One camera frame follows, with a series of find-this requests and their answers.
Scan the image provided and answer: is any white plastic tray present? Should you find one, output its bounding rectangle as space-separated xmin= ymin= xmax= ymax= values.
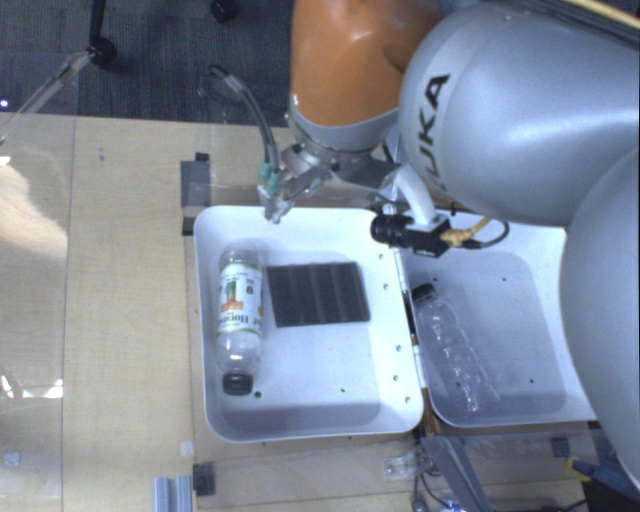
xmin=192 ymin=204 xmax=426 ymax=445
xmin=398 ymin=209 xmax=599 ymax=430

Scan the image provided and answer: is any clear plastic bottle black cap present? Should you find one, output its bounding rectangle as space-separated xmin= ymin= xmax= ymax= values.
xmin=410 ymin=282 xmax=502 ymax=414

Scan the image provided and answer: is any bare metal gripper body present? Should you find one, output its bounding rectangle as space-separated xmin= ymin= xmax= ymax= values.
xmin=278 ymin=141 xmax=372 ymax=200

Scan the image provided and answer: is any clear bottle with green label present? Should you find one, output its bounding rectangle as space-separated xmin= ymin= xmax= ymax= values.
xmin=215 ymin=246 xmax=266 ymax=398

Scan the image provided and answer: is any black ribbed rectangular pad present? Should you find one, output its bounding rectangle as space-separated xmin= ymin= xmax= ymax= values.
xmin=264 ymin=260 xmax=373 ymax=330

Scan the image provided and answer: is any black cylinder on white bracket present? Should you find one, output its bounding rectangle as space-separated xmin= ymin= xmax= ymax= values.
xmin=370 ymin=166 xmax=452 ymax=260

